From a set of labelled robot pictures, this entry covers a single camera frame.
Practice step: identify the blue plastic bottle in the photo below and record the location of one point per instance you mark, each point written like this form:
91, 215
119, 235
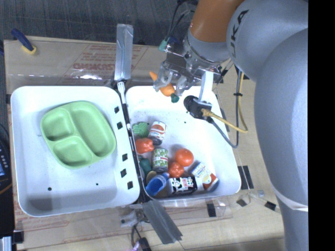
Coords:
155, 185

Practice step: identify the small can with green label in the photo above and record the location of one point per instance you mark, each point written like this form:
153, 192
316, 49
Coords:
160, 159

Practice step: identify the green toy broccoli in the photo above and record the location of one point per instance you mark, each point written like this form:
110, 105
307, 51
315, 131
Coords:
140, 129

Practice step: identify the brown cardboard board, red print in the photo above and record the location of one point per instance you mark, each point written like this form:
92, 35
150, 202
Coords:
78, 59

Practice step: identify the dark green toy vegetable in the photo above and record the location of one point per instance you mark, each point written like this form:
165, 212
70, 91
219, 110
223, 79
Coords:
145, 165

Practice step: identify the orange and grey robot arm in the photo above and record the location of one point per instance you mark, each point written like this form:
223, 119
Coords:
277, 61

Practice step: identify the orange toy tomato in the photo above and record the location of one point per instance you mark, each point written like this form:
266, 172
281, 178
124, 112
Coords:
184, 157

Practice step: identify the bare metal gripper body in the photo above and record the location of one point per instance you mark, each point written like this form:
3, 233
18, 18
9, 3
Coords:
183, 61

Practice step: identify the beige round toy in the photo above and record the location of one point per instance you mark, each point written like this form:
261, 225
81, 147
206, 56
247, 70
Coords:
150, 176

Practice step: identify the green divided plate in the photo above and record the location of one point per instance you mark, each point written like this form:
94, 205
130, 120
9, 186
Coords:
78, 133

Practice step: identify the white plastic tray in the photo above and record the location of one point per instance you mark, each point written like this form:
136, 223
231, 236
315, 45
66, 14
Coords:
183, 129
78, 192

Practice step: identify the small can with orange label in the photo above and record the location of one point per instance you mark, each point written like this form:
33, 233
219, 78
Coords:
157, 131

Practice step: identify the black cylinder on white bracket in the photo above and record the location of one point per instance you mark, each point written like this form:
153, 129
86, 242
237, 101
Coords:
195, 106

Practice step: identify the orange toy carrot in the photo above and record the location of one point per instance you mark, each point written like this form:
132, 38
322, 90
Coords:
167, 90

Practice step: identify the black and white milk carton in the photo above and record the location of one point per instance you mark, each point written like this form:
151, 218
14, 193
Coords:
181, 185

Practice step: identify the white and orange juice carton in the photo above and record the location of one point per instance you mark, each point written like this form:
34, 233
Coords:
205, 175

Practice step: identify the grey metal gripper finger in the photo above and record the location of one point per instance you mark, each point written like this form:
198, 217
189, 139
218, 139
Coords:
182, 85
162, 80

